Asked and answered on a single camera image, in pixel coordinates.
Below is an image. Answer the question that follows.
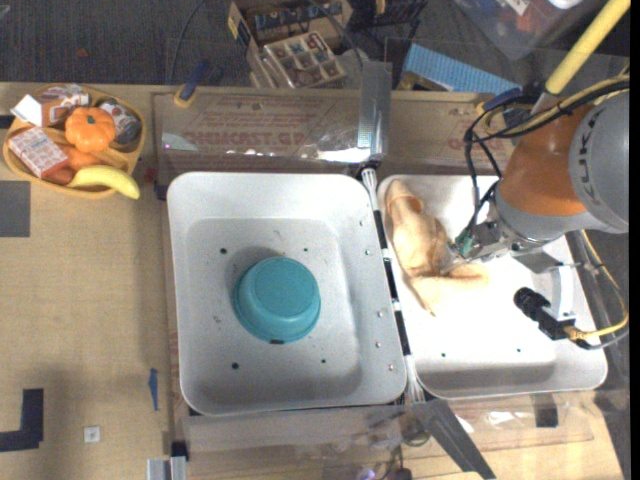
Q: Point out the orange and white packet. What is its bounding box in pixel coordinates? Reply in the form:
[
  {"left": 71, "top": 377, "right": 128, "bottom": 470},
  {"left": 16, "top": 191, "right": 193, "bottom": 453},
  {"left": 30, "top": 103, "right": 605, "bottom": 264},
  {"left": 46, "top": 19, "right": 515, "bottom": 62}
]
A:
[{"left": 33, "top": 84, "right": 92, "bottom": 128}]

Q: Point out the cardboard box with compartments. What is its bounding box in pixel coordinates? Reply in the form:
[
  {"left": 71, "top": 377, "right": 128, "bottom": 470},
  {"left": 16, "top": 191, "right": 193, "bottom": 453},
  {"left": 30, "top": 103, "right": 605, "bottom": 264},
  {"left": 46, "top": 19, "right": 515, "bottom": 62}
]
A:
[{"left": 227, "top": 0, "right": 355, "bottom": 90}]

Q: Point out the pale orange cloth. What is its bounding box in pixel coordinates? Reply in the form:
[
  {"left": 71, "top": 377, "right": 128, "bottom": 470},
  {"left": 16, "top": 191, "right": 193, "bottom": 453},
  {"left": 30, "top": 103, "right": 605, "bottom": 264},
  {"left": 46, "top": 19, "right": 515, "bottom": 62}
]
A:
[{"left": 384, "top": 178, "right": 492, "bottom": 318}]

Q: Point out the white plastic tray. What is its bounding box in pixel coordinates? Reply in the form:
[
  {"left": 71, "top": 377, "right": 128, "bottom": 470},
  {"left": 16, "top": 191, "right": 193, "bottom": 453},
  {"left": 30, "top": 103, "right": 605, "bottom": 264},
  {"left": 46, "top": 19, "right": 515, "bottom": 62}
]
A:
[
  {"left": 165, "top": 170, "right": 409, "bottom": 416},
  {"left": 376, "top": 173, "right": 609, "bottom": 401}
]

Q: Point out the small white box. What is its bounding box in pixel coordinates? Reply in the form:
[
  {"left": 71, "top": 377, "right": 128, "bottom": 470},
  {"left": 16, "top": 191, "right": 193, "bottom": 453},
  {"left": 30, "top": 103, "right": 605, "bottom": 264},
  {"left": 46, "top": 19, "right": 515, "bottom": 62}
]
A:
[{"left": 9, "top": 93, "right": 44, "bottom": 127}]

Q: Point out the yellow banana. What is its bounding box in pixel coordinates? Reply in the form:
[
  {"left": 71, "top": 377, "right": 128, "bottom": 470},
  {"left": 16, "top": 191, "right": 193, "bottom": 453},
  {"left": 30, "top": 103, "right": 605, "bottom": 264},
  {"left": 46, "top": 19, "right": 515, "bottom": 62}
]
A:
[{"left": 66, "top": 164, "right": 142, "bottom": 201}]

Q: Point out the black cylinder on white bracket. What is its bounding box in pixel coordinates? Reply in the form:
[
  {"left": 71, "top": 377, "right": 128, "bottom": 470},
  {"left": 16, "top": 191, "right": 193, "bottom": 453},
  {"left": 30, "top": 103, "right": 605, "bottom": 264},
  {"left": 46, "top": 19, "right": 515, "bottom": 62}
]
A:
[{"left": 513, "top": 262, "right": 577, "bottom": 342}]

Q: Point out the orange carrot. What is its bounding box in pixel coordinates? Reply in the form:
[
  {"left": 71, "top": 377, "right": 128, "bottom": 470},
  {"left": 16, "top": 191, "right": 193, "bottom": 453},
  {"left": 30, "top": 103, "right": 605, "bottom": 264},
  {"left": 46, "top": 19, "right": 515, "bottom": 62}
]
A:
[{"left": 58, "top": 144, "right": 105, "bottom": 172}]

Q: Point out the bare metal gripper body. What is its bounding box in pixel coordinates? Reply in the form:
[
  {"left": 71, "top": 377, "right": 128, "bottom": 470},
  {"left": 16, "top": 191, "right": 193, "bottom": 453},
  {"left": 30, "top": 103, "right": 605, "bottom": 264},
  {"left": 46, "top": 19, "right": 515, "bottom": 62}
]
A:
[{"left": 451, "top": 220, "right": 551, "bottom": 264}]

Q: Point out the orange divided plate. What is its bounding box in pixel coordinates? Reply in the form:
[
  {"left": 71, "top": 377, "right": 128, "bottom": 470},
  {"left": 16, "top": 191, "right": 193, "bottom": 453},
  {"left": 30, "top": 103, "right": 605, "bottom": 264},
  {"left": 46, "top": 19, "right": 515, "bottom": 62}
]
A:
[{"left": 1, "top": 83, "right": 148, "bottom": 200}]

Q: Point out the orange pumpkin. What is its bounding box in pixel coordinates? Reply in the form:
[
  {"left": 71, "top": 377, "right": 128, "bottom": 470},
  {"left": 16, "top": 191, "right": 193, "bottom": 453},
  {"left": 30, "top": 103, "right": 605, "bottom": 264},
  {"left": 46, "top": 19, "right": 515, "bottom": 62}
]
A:
[{"left": 64, "top": 106, "right": 118, "bottom": 154}]

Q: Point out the white and red carton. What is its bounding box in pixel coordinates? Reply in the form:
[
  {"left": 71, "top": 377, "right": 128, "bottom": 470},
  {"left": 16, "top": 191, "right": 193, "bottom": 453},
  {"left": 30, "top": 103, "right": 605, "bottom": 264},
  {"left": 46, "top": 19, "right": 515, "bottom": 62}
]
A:
[{"left": 6, "top": 126, "right": 70, "bottom": 180}]

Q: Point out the small red and white can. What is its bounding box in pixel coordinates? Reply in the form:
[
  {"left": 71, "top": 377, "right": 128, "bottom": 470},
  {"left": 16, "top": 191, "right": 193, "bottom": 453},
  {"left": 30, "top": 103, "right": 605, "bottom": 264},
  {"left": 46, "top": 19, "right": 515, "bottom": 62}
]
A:
[{"left": 96, "top": 98, "right": 143, "bottom": 146}]

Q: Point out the teal bowl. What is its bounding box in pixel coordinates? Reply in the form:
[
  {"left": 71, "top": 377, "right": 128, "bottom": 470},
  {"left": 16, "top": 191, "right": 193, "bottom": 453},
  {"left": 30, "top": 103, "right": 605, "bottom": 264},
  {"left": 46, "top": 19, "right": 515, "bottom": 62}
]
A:
[{"left": 231, "top": 255, "right": 323, "bottom": 345}]

